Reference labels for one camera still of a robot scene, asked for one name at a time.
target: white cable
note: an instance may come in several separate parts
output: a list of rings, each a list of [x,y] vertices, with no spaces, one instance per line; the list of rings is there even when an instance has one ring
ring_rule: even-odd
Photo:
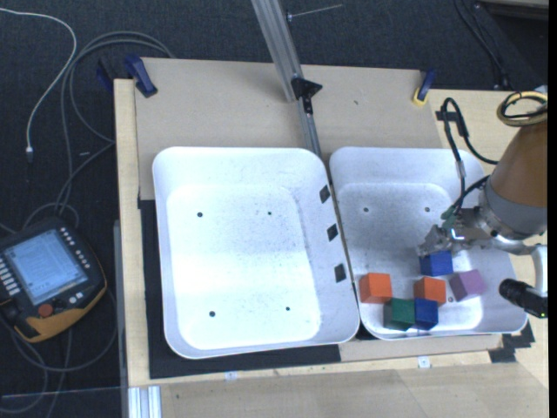
[[[50,91],[52,90],[54,85],[56,85],[56,83],[58,82],[60,77],[62,77],[62,75],[65,73],[68,66],[70,66],[71,61],[73,60],[74,56],[76,55],[77,38],[76,38],[76,34],[73,31],[73,29],[66,22],[64,22],[63,20],[60,20],[59,18],[56,18],[56,17],[53,17],[53,16],[47,16],[45,14],[36,14],[34,12],[19,12],[19,11],[16,11],[16,10],[8,10],[6,8],[0,8],[0,12],[7,12],[8,14],[12,14],[14,16],[41,17],[41,18],[47,18],[49,20],[53,20],[54,22],[57,22],[58,24],[61,24],[66,30],[68,30],[71,34],[71,37],[73,38],[73,50],[70,54],[70,58],[68,58],[68,60],[65,63],[63,69],[58,73],[56,78],[52,81],[52,84],[49,85],[49,87],[44,92],[43,96],[35,104],[35,107],[33,108],[33,111],[31,112],[31,115],[29,116],[29,121],[27,121],[27,131],[26,131],[27,147],[25,149],[25,153],[27,155],[27,159],[29,160],[29,162],[32,162],[32,160],[33,160],[33,146],[31,144],[31,125],[33,123],[33,119],[35,118],[35,113],[37,112],[38,107],[43,103],[44,99],[48,96],[48,94],[50,93]]]

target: screen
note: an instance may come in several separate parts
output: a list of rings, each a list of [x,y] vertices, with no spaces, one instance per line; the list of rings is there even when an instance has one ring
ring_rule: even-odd
[[[37,305],[62,288],[87,280],[87,275],[54,229],[5,250],[23,289]]]

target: blue cube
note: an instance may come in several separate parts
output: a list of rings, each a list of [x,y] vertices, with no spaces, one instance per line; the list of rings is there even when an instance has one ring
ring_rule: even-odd
[[[425,257],[419,257],[419,270],[423,275],[437,277],[452,274],[453,255],[450,251],[439,251]]]
[[[435,300],[414,299],[414,327],[419,330],[431,330],[439,323],[439,307]]]

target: cube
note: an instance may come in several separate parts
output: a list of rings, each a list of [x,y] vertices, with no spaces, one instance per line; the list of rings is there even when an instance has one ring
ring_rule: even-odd
[[[383,327],[406,331],[414,322],[413,300],[392,298],[383,306]]]
[[[439,306],[437,301],[429,299],[414,299],[415,328],[431,330],[439,323]]]
[[[414,297],[435,300],[441,306],[446,302],[446,282],[433,277],[422,277],[414,283]]]
[[[464,273],[456,273],[449,280],[449,285],[453,290],[454,298],[458,302],[473,299],[486,291],[486,283],[477,269],[465,271]]]
[[[454,272],[453,255],[450,251],[439,251],[419,257],[419,270],[423,275],[430,277],[452,274]]]
[[[364,303],[385,303],[392,296],[390,274],[368,273],[359,280],[359,299]]]

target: black floor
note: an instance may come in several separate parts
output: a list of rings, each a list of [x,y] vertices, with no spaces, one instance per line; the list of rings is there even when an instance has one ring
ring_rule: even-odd
[[[531,90],[547,84],[547,22],[493,17],[481,7],[472,9],[476,0],[464,0],[466,6],[460,10],[475,30],[475,20],[480,21],[485,49],[459,17],[453,0],[282,1],[294,15],[342,5],[293,18],[292,34],[303,64],[433,67],[437,70],[433,86],[447,89],[500,88],[504,84],[501,74],[508,76],[509,89]],[[64,20],[76,32],[79,50],[104,33],[133,30],[155,37],[177,57],[271,60],[250,0],[0,0],[0,7]],[[26,161],[25,129],[33,107],[70,52],[71,37],[60,25],[0,11],[0,224],[5,228],[21,229],[38,207],[56,201],[68,178],[60,84],[34,118],[32,165]],[[77,105],[91,126],[109,138],[114,135],[112,97],[95,78],[97,62],[103,57],[116,76],[126,77],[123,60],[128,53],[164,55],[146,46],[114,46],[92,52],[76,68]],[[490,57],[495,57],[496,65]],[[108,143],[79,122],[68,98],[64,110],[76,169]],[[111,289],[115,282],[112,228],[118,218],[115,159],[112,147],[87,165],[75,178],[69,200],[79,214],[79,230],[103,263]],[[43,210],[35,219],[49,213]],[[64,216],[74,220],[70,208]],[[5,228],[0,229],[0,237],[8,235]],[[79,365],[104,348],[114,320],[107,296],[75,326],[70,365]],[[47,363],[61,366],[67,338],[63,334],[36,345],[37,350]],[[0,395],[40,391],[41,370],[19,355],[7,333],[0,333],[0,349]],[[50,376],[49,391],[57,389],[58,380],[58,374]],[[68,374],[62,389],[112,388],[118,383],[117,347],[113,345],[98,363]],[[73,416],[60,398],[53,416],[65,416],[64,410]],[[28,416],[41,416],[37,411]]]

